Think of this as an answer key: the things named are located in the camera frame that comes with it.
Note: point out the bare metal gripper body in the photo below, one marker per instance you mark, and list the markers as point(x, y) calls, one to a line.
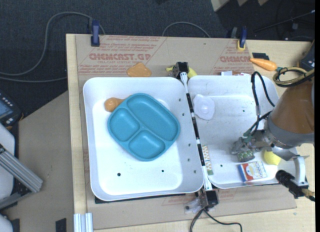
point(261, 141)

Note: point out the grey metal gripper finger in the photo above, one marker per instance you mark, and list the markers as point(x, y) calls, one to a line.
point(253, 149)
point(237, 147)

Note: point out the small green can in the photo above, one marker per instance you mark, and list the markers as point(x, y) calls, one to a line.
point(246, 156)

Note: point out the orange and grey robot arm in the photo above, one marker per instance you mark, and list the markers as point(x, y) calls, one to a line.
point(292, 106)

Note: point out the yellow toy lemon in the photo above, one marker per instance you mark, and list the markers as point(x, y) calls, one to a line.
point(271, 158)

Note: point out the white plastic tray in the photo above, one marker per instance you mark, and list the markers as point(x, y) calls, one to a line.
point(230, 126)
point(140, 176)

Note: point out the blue and white carton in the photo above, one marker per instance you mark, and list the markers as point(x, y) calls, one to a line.
point(252, 171)

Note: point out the green and orange small carton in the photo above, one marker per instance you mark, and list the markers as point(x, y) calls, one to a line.
point(207, 159)

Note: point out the white toy fried egg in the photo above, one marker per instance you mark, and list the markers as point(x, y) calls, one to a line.
point(203, 107)

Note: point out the thin black and white rod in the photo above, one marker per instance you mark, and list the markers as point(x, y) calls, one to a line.
point(192, 112)

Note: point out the white and red carton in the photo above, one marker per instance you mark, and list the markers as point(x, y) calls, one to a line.
point(235, 73)

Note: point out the orange carrot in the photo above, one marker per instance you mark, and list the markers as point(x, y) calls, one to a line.
point(265, 64)

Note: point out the yellow banana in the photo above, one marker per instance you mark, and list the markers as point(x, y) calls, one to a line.
point(192, 73)

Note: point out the blue divided plate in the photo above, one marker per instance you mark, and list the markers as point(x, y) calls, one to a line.
point(143, 126)

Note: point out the brown cardboard board, red print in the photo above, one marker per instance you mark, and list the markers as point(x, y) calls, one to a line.
point(160, 51)

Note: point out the orange toy bread slice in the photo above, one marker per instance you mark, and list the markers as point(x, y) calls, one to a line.
point(138, 70)

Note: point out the orange toy biscuit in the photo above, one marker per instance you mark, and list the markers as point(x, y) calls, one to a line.
point(111, 104)

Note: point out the black cylinder on white bracket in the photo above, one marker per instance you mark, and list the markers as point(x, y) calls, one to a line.
point(291, 182)

